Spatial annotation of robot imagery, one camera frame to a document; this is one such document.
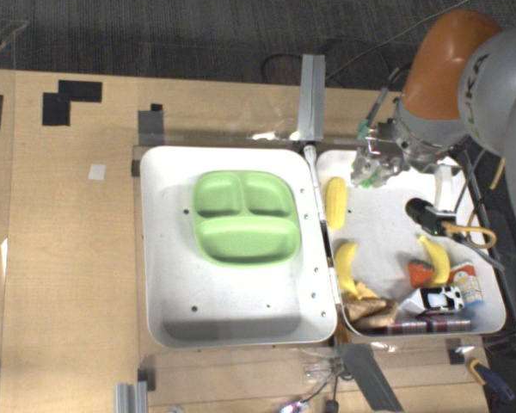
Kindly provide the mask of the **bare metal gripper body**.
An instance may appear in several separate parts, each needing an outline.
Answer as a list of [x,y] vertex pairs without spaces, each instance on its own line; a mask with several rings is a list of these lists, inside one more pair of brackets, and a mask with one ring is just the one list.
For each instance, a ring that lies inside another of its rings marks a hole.
[[394,157],[402,159],[402,171],[415,169],[424,172],[439,161],[439,147],[418,138],[401,120],[377,123],[365,140],[365,152],[375,169],[379,161]]

